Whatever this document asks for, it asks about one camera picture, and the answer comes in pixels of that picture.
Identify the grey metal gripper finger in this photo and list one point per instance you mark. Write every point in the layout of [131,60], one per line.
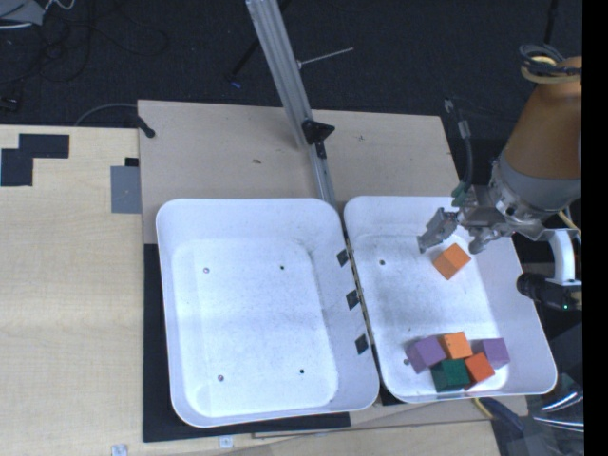
[438,230]
[480,241]

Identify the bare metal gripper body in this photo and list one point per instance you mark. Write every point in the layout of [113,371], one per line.
[484,214]

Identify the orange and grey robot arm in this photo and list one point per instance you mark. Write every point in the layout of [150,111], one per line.
[546,131]

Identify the orange cube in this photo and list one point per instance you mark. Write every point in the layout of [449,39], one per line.
[480,368]
[456,344]
[451,261]

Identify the white plastic tray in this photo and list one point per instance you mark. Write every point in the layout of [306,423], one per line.
[418,302]
[256,321]

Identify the purple cube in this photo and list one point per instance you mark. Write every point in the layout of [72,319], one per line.
[495,352]
[426,353]

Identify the green cube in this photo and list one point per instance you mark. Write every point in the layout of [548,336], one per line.
[450,375]

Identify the brown cardboard board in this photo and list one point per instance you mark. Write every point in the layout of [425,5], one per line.
[214,159]

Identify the black cylinder on white bracket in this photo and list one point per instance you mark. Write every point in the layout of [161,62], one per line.
[551,290]

